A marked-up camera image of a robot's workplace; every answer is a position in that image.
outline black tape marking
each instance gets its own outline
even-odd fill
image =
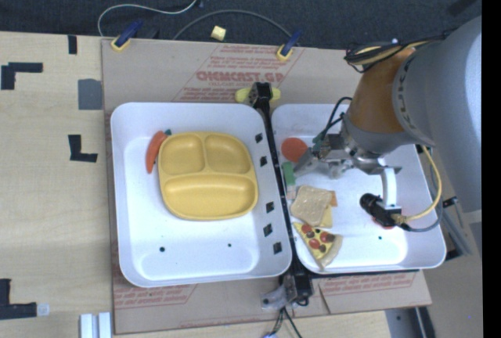
[[[28,318],[37,316],[37,304],[11,304],[10,279],[0,279],[0,320]]]
[[[2,66],[2,81],[0,82],[0,89],[3,91],[12,91],[16,84],[16,73],[8,66]]]
[[[68,54],[78,53],[77,37],[74,34],[68,35]]]
[[[43,63],[9,63],[9,68],[14,72],[41,73],[44,70]]]
[[[95,79],[78,80],[78,109],[103,109],[103,90],[101,81]]]
[[[70,160],[86,161],[88,163],[95,163],[97,161],[97,153],[81,152],[81,135],[68,135],[68,141],[71,151]]]
[[[43,63],[9,63],[2,66],[0,89],[12,91],[16,85],[16,72],[28,72],[39,74],[44,70]]]

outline metal bracket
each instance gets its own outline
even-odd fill
[[[277,289],[261,295],[261,306],[263,309],[280,310],[293,302],[305,301],[312,294],[312,280],[309,275],[294,275],[288,271]]]
[[[92,315],[86,313],[80,315],[78,320],[79,338],[111,338],[111,316],[110,313],[99,313]]]
[[[294,166],[294,174],[296,177],[300,177],[312,172],[319,165],[319,158],[313,154],[312,148],[308,147],[306,152],[299,158],[299,161]]]
[[[258,108],[263,102],[273,99],[272,86],[268,82],[254,82],[243,104]]]

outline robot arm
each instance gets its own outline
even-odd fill
[[[445,40],[393,50],[387,58],[378,52],[376,60],[371,50],[358,51],[363,59],[359,64],[373,65],[341,116],[340,133],[321,132],[295,171],[300,174],[324,161],[337,169],[335,175],[357,167],[382,174],[384,180],[388,167],[380,160],[386,154],[406,144],[436,146],[461,203],[467,209],[480,208],[481,18]],[[361,204],[379,211],[371,207],[376,201],[366,197]],[[381,206],[387,210],[384,200]]]

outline black rectangular hole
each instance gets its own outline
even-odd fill
[[[263,232],[265,233],[265,236],[268,236],[269,234],[271,234],[273,232],[272,225],[271,224],[266,225],[263,228]]]
[[[273,254],[279,254],[282,251],[282,243],[276,242],[273,244]]]

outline toy bread slice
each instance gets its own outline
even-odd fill
[[[297,191],[296,199],[290,205],[290,212],[296,218],[314,227],[321,225],[323,221],[324,226],[332,226],[332,215],[330,214],[332,201],[333,193],[331,191],[303,185]]]
[[[320,269],[323,270],[332,263],[339,253],[343,236],[331,234],[320,228],[313,228],[308,224],[299,222],[293,224]]]

